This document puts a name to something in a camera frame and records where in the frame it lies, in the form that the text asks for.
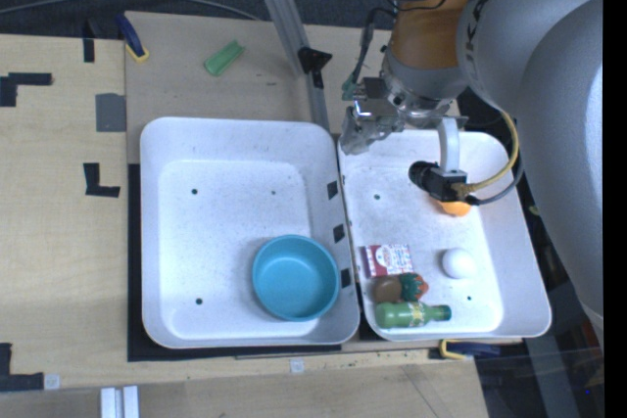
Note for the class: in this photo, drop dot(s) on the green flat block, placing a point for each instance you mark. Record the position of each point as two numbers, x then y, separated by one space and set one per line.
223 58

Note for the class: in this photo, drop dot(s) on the orange and green strawberry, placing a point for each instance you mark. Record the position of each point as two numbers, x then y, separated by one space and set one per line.
415 286

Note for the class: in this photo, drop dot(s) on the red and white carton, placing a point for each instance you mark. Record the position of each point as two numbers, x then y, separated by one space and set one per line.
388 260

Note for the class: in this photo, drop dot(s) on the orange ball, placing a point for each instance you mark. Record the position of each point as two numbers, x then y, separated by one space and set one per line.
455 209

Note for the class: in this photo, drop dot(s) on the white egg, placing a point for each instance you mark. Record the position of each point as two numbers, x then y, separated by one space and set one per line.
458 263

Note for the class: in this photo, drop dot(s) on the black cylinder on white bracket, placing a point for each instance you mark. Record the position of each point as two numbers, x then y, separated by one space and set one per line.
433 178

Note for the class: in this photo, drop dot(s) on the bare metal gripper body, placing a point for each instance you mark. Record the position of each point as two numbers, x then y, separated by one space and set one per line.
379 105

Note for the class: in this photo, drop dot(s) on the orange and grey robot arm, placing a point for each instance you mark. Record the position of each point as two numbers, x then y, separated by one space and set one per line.
548 78

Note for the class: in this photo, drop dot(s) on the blue bowl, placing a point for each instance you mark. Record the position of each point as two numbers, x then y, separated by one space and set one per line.
295 279

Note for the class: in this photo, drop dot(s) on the brown kiwi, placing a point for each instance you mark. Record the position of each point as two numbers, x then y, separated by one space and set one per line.
388 290

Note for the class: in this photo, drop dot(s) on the green bottle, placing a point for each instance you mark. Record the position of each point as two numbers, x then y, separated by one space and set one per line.
409 314

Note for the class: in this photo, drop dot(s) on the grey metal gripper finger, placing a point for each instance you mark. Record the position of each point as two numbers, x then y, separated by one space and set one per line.
351 137
377 137

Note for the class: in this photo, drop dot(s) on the pale wood board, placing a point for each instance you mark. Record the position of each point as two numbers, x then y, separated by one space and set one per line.
196 88

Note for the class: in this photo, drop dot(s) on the white plastic tray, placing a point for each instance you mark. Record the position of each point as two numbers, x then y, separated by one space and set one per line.
416 230
220 235

